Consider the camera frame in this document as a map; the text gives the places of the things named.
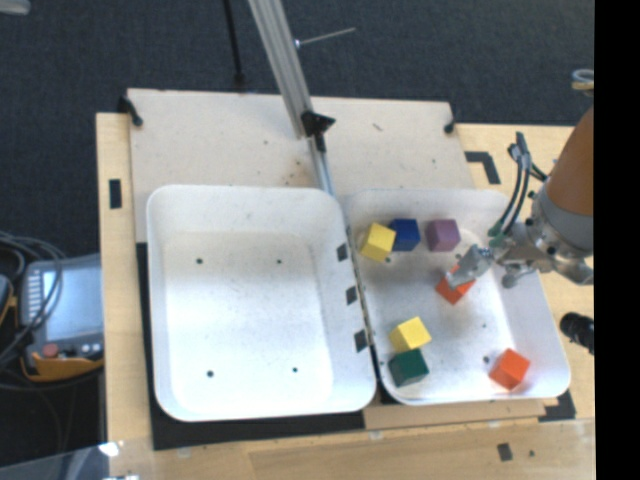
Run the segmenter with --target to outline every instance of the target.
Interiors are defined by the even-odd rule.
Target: yellow cube
[[[401,323],[389,334],[389,339],[396,352],[407,352],[421,347],[431,341],[431,335],[427,328],[416,316],[406,322]]]
[[[374,222],[369,226],[360,254],[376,261],[384,261],[393,249],[396,232],[386,226]]]

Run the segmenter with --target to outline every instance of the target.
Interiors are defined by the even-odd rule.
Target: wooden block
[[[427,245],[433,252],[448,252],[460,243],[455,219],[437,219],[427,224]]]
[[[389,339],[396,352],[406,352],[425,345],[431,341],[429,331],[419,316],[398,325],[389,334]]]
[[[394,251],[413,251],[420,243],[420,229],[415,219],[394,219],[389,228],[396,232]]]
[[[524,379],[531,362],[515,350],[506,349],[489,372],[489,377],[511,390]]]
[[[450,272],[453,273],[458,270],[458,265],[453,267]],[[443,276],[440,282],[436,286],[436,291],[442,295],[445,299],[449,301],[451,305],[454,305],[458,302],[464,295],[471,289],[471,287],[475,284],[475,279],[473,281],[469,281],[468,283],[461,284],[456,287],[455,290],[452,290],[449,287],[449,283],[447,282],[447,276]]]
[[[396,239],[396,232],[386,226],[374,222],[369,226],[360,254],[375,261],[384,261]]]
[[[389,361],[389,371],[397,387],[420,382],[429,373],[427,363],[419,349],[408,350]]]

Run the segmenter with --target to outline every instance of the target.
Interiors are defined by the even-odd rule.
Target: wooden table
[[[319,100],[338,109],[353,103]],[[388,103],[392,110],[387,119],[394,112],[399,120],[406,117],[402,102]],[[446,113],[442,115],[440,105],[435,108],[437,119],[445,122]],[[112,474],[130,471],[142,478],[260,480],[423,478],[427,473],[440,478],[586,479],[595,475],[593,357],[566,339],[575,419],[540,423],[538,417],[558,404],[555,399],[449,404],[428,410],[382,405],[374,400],[364,410],[363,431],[154,451],[135,255],[130,128],[127,115],[97,115],[107,431],[109,440],[121,445],[120,455],[112,461]],[[515,164],[506,148],[513,142],[515,131],[525,134],[534,161],[548,171],[571,129],[457,125],[450,140],[459,141],[461,151],[487,153],[502,181],[500,185],[491,184],[482,164],[469,163],[476,187],[510,194]],[[122,200],[113,208],[110,190],[115,180],[120,184]],[[576,287],[556,274],[544,275],[542,280],[557,322],[569,311],[593,316],[592,287]],[[511,460],[500,453],[507,448]]]

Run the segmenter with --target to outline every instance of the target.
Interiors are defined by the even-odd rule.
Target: dark gray carpet
[[[30,1],[29,16],[0,15],[0,229],[72,256],[95,252],[96,112],[115,111],[128,87],[234,90],[223,7]],[[247,88],[274,93],[248,4],[231,2]],[[449,101],[459,121],[484,123],[573,125],[591,103],[571,90],[570,75],[594,67],[595,0],[283,3],[299,39],[357,28],[302,49],[313,95]],[[37,434],[38,421],[50,426],[46,411],[34,402],[42,416],[20,424],[10,395],[0,396],[0,463],[50,453],[7,439]],[[89,420],[79,434],[97,429]]]

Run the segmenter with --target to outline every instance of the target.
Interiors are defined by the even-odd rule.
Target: black knob
[[[560,330],[572,342],[582,345],[595,355],[594,321],[578,313],[567,313],[560,320]]]

